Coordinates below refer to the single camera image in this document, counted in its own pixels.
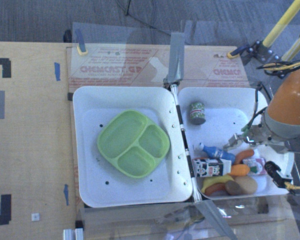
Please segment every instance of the carrot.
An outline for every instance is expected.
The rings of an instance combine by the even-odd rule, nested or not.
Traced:
[[[253,149],[246,149],[243,150],[241,152],[239,152],[236,156],[235,156],[235,160],[234,160],[234,165],[239,165],[242,163],[243,159],[246,158],[250,158],[255,154],[255,151]]]
[[[209,187],[207,187],[204,191],[204,194],[206,196],[211,196],[216,191],[222,191],[226,190],[226,184],[225,183],[215,183]]]
[[[246,164],[235,164],[231,166],[231,171],[228,173],[231,176],[245,176],[250,172],[250,167]]]

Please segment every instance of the wooden board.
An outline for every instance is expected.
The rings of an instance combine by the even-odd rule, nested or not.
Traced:
[[[11,195],[12,210],[9,224],[0,225],[0,240],[61,239],[64,229],[75,227],[66,47],[0,42],[0,58],[11,61],[11,78],[2,78],[0,65],[0,198]],[[32,213],[40,220],[32,222]]]

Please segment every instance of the banana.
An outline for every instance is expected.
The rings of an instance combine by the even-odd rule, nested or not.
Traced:
[[[232,178],[229,174],[226,174],[223,176],[206,177],[206,178],[204,178],[201,192],[205,193],[206,189],[213,184],[226,183],[227,181],[234,181],[234,178]]]

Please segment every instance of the white plastic tray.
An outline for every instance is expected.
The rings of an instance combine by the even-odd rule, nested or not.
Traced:
[[[73,95],[79,193],[93,208],[183,202],[193,192],[173,95],[162,87],[84,86]],[[131,178],[99,153],[97,137],[120,112],[144,113],[169,136],[170,150],[144,178]]]
[[[207,146],[222,148],[234,133],[241,133],[241,128],[251,119],[255,103],[255,89],[253,88],[208,88],[208,87],[187,87],[183,88],[178,101],[181,108],[186,139],[189,146],[191,158],[202,157],[194,147],[200,142]],[[189,106],[193,102],[202,102],[205,105],[206,122],[202,125],[194,125],[189,120]],[[261,92],[258,93],[258,108],[266,107],[267,101]],[[253,124],[260,122],[260,116]],[[248,149],[249,145],[243,143],[240,147],[229,152],[237,154]],[[294,153],[276,153],[271,147],[260,145],[254,150],[253,158],[263,157],[266,161],[273,161],[284,174],[291,174],[294,162]],[[240,196],[206,196],[207,198],[230,199],[238,197],[284,195],[288,191],[278,188],[269,175],[253,176],[258,183],[257,191],[253,195]],[[197,178],[197,187],[202,188],[203,179]]]

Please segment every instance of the can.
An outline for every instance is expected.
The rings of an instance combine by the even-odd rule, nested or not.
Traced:
[[[205,105],[202,102],[190,104],[190,122],[194,125],[202,125],[206,121]]]

